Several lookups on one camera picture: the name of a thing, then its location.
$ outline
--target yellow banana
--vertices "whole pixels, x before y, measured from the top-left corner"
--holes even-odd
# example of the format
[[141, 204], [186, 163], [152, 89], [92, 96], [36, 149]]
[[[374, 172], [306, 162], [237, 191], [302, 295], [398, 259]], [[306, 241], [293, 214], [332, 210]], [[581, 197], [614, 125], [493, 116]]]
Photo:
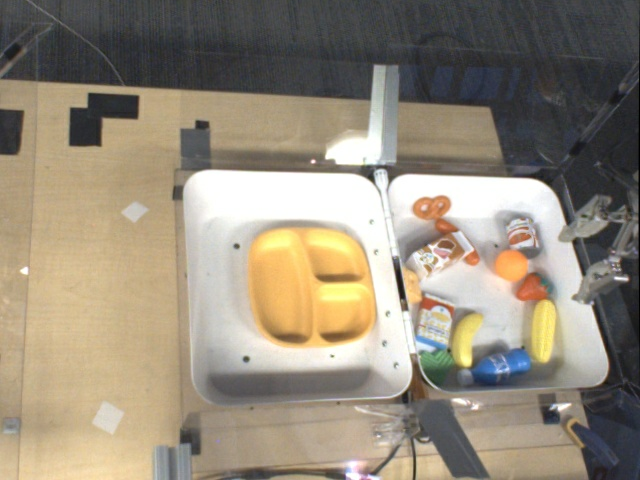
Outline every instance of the yellow banana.
[[471, 313], [460, 320], [453, 331], [451, 355], [460, 368], [473, 366], [473, 337], [480, 329], [483, 320], [480, 313]]
[[533, 310], [531, 325], [531, 358], [547, 363], [553, 352], [553, 336], [556, 332], [557, 311], [550, 300], [541, 300]]

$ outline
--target toy orange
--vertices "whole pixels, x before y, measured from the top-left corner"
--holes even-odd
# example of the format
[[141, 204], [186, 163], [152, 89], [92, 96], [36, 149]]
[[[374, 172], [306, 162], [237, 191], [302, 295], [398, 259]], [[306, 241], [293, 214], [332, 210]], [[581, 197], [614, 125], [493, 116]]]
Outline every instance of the toy orange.
[[520, 281], [527, 275], [529, 260], [520, 251], [504, 251], [496, 259], [496, 274], [507, 281]]

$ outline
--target yellow plastic plate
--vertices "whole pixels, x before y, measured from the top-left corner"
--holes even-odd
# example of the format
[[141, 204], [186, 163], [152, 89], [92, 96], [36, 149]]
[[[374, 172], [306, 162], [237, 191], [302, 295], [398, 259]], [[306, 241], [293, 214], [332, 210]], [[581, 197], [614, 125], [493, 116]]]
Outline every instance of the yellow plastic plate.
[[349, 343], [368, 334], [376, 319], [364, 251], [332, 229], [259, 235], [249, 251], [249, 298], [260, 332], [287, 347]]

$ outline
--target wire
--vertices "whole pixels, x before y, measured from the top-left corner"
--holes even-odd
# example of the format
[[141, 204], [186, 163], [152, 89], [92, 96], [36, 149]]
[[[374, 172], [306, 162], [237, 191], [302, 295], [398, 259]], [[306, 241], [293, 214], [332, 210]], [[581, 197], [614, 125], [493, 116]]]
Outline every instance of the wire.
[[[484, 60], [482, 58], [482, 55], [480, 54], [480, 52], [478, 52], [473, 44], [471, 44], [469, 41], [467, 41], [466, 39], [464, 39], [463, 37], [456, 35], [456, 34], [450, 34], [448, 32], [427, 32], [425, 34], [422, 34], [422, 36], [420, 36], [420, 38], [418, 39], [418, 41], [416, 43], [414, 43], [414, 46], [416, 46], [416, 55], [414, 58], [414, 62], [416, 63], [416, 67], [420, 68], [420, 66], [422, 65], [422, 60], [423, 60], [423, 55], [422, 55], [422, 47], [427, 46], [428, 43], [436, 41], [438, 39], [451, 39], [452, 41], [457, 41], [458, 43], [460, 43], [466, 50], [470, 51], [475, 57], [476, 60], [479, 61], [478, 67], [483, 68], [483, 64], [484, 64]], [[468, 98], [466, 98], [467, 100], [474, 102], [476, 101], [480, 95], [482, 94], [482, 91], [484, 90], [484, 84], [487, 78], [487, 73], [485, 69], [482, 69], [481, 71], [481, 78], [480, 81], [477, 84], [477, 88], [475, 93], [473, 93], [471, 96], [469, 96]], [[420, 72], [418, 71], [418, 85], [420, 87], [420, 91], [422, 92], [422, 95], [426, 98], [427, 101], [431, 101], [431, 92], [429, 90], [429, 88], [427, 87], [425, 80], [423, 79], [422, 76], [420, 76]]]
[[42, 14], [44, 14], [45, 16], [49, 17], [50, 19], [52, 19], [53, 21], [55, 21], [58, 25], [60, 25], [62, 28], [64, 28], [65, 30], [71, 32], [74, 36], [76, 36], [78, 39], [80, 39], [83, 43], [87, 44], [90, 48], [92, 48], [94, 51], [96, 51], [98, 53], [98, 55], [100, 55], [100, 57], [102, 57], [102, 59], [107, 63], [107, 65], [111, 68], [111, 71], [113, 71], [113, 74], [116, 76], [116, 78], [118, 79], [118, 82], [120, 82], [120, 85], [122, 86], [126, 86], [126, 84], [124, 83], [124, 80], [122, 78], [122, 76], [120, 75], [120, 72], [116, 69], [116, 67], [113, 65], [113, 62], [111, 62], [111, 60], [109, 59], [109, 57], [107, 57], [107, 54], [104, 53], [100, 48], [98, 48], [95, 44], [93, 44], [91, 41], [89, 41], [86, 37], [84, 37], [82, 34], [80, 34], [80, 32], [76, 32], [74, 29], [72, 29], [69, 25], [67, 25], [66, 23], [64, 23], [63, 21], [61, 21], [60, 19], [56, 18], [53, 14], [51, 14], [50, 12], [46, 11], [45, 9], [43, 9], [42, 7], [40, 7], [38, 4], [36, 4], [33, 0], [24, 0], [25, 2], [27, 2], [29, 5], [33, 6], [35, 9], [37, 9], [38, 11], [40, 11]]
[[404, 440], [400, 441], [394, 448], [393, 450], [391, 450], [391, 453], [389, 454], [389, 456], [384, 459], [380, 464], [378, 464], [378, 466], [371, 472], [372, 475], [377, 475], [378, 473], [380, 473], [380, 471], [382, 471], [387, 464], [389, 464], [389, 462], [391, 462], [393, 460], [393, 458], [396, 456], [396, 453], [398, 453], [398, 450], [400, 449], [400, 447], [402, 446], [402, 443], [404, 442]]
[[200, 477], [200, 480], [269, 480], [283, 476], [307, 475], [328, 478], [329, 480], [344, 480], [342, 471], [332, 470], [315, 470], [315, 469], [256, 469], [245, 471], [242, 473], [226, 474], [219, 476], [214, 474], [211, 476]]
[[413, 437], [409, 438], [409, 443], [411, 444], [411, 461], [413, 464], [413, 474], [411, 478], [416, 480], [418, 475], [418, 456], [416, 455], [416, 443], [413, 441]]

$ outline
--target blue plastic bottle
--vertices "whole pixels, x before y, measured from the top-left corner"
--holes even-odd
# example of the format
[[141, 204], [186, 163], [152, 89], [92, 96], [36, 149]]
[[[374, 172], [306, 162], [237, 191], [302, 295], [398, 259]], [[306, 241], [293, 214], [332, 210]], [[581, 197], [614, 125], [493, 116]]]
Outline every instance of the blue plastic bottle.
[[470, 386], [474, 382], [495, 386], [513, 375], [527, 373], [531, 369], [531, 358], [526, 350], [514, 348], [505, 354], [493, 354], [482, 359], [475, 368], [458, 372], [458, 382]]

